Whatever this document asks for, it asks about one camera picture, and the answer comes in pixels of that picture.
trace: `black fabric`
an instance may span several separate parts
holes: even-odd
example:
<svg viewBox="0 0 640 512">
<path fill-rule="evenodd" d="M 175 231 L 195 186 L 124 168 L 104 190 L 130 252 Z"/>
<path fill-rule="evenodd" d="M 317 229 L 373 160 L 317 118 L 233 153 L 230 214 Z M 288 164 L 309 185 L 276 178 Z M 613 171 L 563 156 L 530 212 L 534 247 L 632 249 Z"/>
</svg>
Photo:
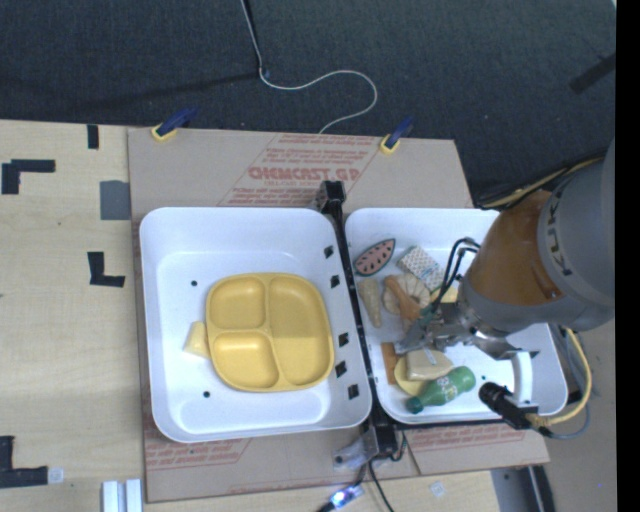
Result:
<svg viewBox="0 0 640 512">
<path fill-rule="evenodd" d="M 328 133 L 413 116 L 412 137 L 455 140 L 475 200 L 614 137 L 611 0 L 249 5 L 273 82 L 353 69 L 377 85 L 373 111 Z M 3 2 L 0 28 L 3 119 L 154 126 L 197 106 L 193 128 L 317 132 L 371 101 L 355 76 L 265 86 L 241 0 Z"/>
</svg>

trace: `white tray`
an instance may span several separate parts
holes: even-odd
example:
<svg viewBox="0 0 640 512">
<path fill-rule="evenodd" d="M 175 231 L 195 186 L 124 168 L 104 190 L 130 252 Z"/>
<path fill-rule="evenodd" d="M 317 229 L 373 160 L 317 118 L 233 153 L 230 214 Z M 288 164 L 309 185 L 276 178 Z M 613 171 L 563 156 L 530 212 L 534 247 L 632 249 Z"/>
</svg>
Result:
<svg viewBox="0 0 640 512">
<path fill-rule="evenodd" d="M 152 411 L 167 437 L 200 442 L 346 428 L 368 416 L 367 372 L 335 232 L 323 215 L 296 208 L 161 208 L 143 219 L 140 246 Z M 250 393 L 228 387 L 211 361 L 183 351 L 191 322 L 204 320 L 211 285 L 252 272 L 292 273 L 318 288 L 335 364 L 344 363 L 344 373 L 332 371 L 304 390 Z M 345 334 L 349 341 L 341 345 Z"/>
<path fill-rule="evenodd" d="M 496 212 L 472 209 L 427 208 L 371 208 L 353 212 L 346 222 L 346 236 L 352 261 L 372 245 L 395 238 L 393 259 L 373 277 L 384 279 L 389 274 L 401 274 L 396 262 L 409 247 L 418 245 L 426 250 L 443 268 L 446 267 L 451 247 L 456 240 L 472 237 L 482 242 L 493 223 Z M 460 272 L 472 261 L 468 253 Z M 478 389 L 484 382 L 495 382 L 514 390 L 514 372 L 510 361 L 495 361 L 474 346 L 457 345 L 447 349 L 446 355 L 454 366 L 468 366 L 476 376 L 476 387 L 454 401 L 440 407 L 426 407 L 412 414 L 405 408 L 409 395 L 386 378 L 381 343 L 398 341 L 404 337 L 400 319 L 383 308 L 382 327 L 375 328 L 361 304 L 372 372 L 380 404 L 397 421 L 406 424 L 482 421 L 498 416 L 478 398 Z M 546 324 L 534 325 L 510 336 L 509 341 L 525 350 L 539 351 L 531 361 L 533 370 L 532 399 L 540 407 L 541 415 L 560 411 L 566 404 L 567 386 L 558 360 L 553 338 Z"/>
</svg>

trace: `watermelon slice toy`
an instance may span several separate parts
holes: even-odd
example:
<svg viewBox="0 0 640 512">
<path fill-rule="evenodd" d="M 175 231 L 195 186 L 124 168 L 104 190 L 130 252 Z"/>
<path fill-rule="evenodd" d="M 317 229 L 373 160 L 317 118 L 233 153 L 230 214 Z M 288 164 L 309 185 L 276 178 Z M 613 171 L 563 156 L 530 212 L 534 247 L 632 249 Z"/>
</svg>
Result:
<svg viewBox="0 0 640 512">
<path fill-rule="evenodd" d="M 371 276 L 380 271 L 391 260 L 395 247 L 395 238 L 372 245 L 356 258 L 353 264 L 356 273 L 361 276 Z"/>
</svg>

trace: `black connector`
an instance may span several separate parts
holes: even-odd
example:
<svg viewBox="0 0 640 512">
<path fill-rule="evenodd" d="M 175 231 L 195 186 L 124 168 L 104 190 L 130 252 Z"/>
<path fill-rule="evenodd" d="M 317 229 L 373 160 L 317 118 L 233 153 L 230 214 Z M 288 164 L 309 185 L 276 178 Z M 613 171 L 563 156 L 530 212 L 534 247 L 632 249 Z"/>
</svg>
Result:
<svg viewBox="0 0 640 512">
<path fill-rule="evenodd" d="M 498 386 L 494 382 L 487 382 L 478 392 L 480 400 L 493 412 L 502 416 L 502 419 L 516 430 L 532 428 L 526 415 L 537 413 L 537 406 L 520 407 L 512 399 L 513 393 L 506 386 Z"/>
</svg>

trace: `wooden surface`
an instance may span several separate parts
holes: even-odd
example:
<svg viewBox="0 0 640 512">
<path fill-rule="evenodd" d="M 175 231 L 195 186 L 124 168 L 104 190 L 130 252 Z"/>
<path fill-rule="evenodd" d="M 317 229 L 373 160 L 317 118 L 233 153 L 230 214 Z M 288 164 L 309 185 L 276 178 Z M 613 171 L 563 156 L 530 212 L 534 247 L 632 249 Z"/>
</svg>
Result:
<svg viewBox="0 0 640 512">
<path fill-rule="evenodd" d="M 14 467 L 47 465 L 64 481 L 0 489 L 0 510 L 99 510 L 103 481 L 141 478 L 142 414 L 131 223 L 101 220 L 101 181 L 128 182 L 126 130 L 0 121 L 0 162 L 54 159 L 53 174 L 23 173 L 0 196 L 0 435 L 16 437 Z M 87 253 L 124 287 L 89 284 Z M 432 485 L 444 489 L 436 496 Z M 403 511 L 498 510 L 489 472 L 383 482 Z M 357 510 L 384 510 L 371 483 Z M 316 510 L 335 488 L 176 503 L 164 510 Z"/>
</svg>

